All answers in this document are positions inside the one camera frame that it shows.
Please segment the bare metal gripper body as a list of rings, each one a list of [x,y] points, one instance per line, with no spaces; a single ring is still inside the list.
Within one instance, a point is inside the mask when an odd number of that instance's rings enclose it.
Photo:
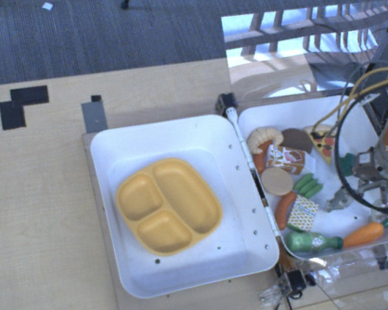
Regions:
[[[387,179],[381,175],[374,159],[374,147],[365,152],[360,152],[354,158],[351,172],[358,179],[357,191],[359,193],[376,188],[384,189],[388,185]]]

